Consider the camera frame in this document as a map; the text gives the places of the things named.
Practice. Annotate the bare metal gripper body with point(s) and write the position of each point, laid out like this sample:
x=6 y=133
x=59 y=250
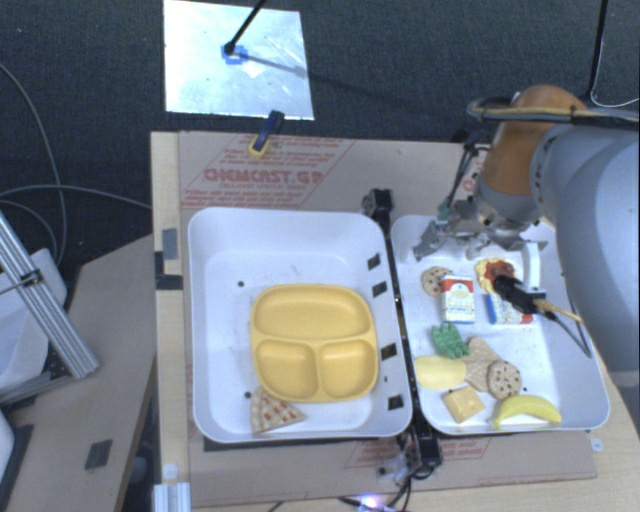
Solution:
x=492 y=231

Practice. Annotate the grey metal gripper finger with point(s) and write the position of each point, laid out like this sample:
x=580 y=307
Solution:
x=477 y=247
x=428 y=242

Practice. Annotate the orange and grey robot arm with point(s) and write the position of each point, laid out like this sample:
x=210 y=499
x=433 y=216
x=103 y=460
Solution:
x=595 y=210

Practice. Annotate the red and yellow round pizza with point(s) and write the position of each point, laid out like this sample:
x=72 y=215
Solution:
x=487 y=270

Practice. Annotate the chocolate chip biscuit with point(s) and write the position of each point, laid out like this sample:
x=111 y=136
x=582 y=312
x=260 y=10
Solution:
x=431 y=282
x=504 y=380

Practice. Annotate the red and white carton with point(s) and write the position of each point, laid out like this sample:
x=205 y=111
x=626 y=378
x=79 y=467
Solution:
x=457 y=300

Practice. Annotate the blue and white packet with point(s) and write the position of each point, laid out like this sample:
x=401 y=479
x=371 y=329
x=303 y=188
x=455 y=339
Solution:
x=502 y=312

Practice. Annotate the thin black and white rod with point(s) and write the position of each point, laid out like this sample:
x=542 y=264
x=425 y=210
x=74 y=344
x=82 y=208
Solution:
x=402 y=320

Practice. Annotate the green grapes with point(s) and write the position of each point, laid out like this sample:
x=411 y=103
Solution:
x=450 y=341

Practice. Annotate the tan cracker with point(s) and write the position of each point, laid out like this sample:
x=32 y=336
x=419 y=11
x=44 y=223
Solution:
x=479 y=365

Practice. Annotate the white plastic tray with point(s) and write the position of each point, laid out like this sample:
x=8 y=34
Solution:
x=300 y=250
x=550 y=380

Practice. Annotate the yellow lemon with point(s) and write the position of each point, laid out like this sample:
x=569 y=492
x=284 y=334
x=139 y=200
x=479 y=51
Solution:
x=439 y=372

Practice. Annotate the yellow divided plate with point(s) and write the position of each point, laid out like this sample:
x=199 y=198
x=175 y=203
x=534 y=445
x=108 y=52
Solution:
x=312 y=345

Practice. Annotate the yellow cheese wedge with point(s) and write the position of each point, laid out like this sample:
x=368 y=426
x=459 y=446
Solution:
x=464 y=405

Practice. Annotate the brown cardboard board red print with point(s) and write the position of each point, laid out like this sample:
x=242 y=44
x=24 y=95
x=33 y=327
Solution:
x=280 y=170

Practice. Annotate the yellow banana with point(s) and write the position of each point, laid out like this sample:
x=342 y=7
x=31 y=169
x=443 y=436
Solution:
x=530 y=407

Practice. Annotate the tan pizza slice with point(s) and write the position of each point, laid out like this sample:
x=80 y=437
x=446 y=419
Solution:
x=272 y=414

